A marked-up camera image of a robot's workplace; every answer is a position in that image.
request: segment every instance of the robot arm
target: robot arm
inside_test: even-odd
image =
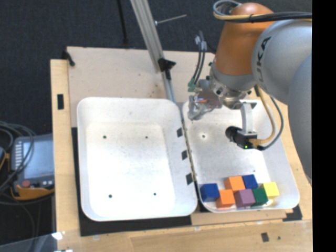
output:
[[[288,106],[293,141],[311,179],[311,14],[273,13],[260,4],[223,0],[214,4],[214,15],[226,23],[209,76],[189,89],[195,93],[188,117],[197,120],[222,106],[240,109],[243,128],[229,127],[226,136],[242,148],[262,150],[249,124],[254,105],[242,103],[260,87]]]

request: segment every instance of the purple block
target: purple block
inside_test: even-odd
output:
[[[237,191],[234,196],[237,208],[250,207],[256,202],[253,191],[250,188]]]

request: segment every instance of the blue block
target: blue block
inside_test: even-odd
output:
[[[219,190],[216,183],[204,184],[200,192],[203,202],[214,202],[219,198]]]
[[[243,175],[242,178],[245,184],[245,188],[257,188],[258,187],[257,180],[253,174]]]

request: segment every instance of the green block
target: green block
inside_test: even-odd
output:
[[[256,203],[251,206],[259,206],[266,204],[268,202],[268,197],[264,188],[254,188],[252,189]]]

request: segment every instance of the black hole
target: black hole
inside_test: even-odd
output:
[[[187,157],[188,157],[188,153],[187,153],[187,151],[185,150],[185,151],[182,152],[182,160],[184,160],[184,159],[187,158]]]
[[[187,178],[187,185],[191,184],[193,182],[193,176],[191,173],[189,173],[188,175],[186,175]]]
[[[64,97],[63,94],[57,95],[57,109],[64,109]]]
[[[269,241],[269,237],[268,237],[267,233],[262,233],[261,238],[263,239],[263,242],[268,242]]]
[[[177,137],[181,137],[183,135],[183,133],[182,133],[182,128],[179,128],[178,130],[177,130]]]

